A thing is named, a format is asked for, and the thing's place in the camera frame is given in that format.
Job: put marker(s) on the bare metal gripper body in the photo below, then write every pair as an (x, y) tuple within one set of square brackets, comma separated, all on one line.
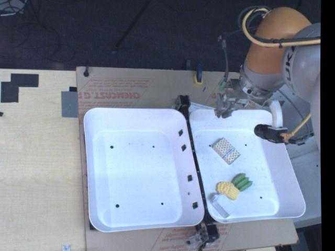
[(239, 91)]

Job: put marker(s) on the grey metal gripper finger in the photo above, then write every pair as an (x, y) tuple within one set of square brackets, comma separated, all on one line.
[(220, 106), (229, 110)]

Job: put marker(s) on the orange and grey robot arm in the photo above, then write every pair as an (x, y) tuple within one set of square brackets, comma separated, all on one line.
[(277, 51)]

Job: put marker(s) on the yellow and white patterned packet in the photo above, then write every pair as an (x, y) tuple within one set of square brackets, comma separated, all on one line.
[(226, 150)]

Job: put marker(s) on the white plastic tray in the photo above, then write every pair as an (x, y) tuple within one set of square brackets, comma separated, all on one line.
[(256, 171), (136, 171)]

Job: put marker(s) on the yellow toy corn, green leaves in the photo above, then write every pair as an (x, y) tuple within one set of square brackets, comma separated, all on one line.
[(230, 188)]

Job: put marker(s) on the brown cardboard board, red print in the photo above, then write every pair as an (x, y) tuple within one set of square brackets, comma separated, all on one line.
[(125, 93)]

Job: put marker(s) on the clear plastic bottle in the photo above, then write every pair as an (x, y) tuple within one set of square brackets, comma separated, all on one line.
[(223, 205)]

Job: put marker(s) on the black cylinder on white bracket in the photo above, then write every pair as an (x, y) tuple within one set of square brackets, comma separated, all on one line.
[(269, 133)]

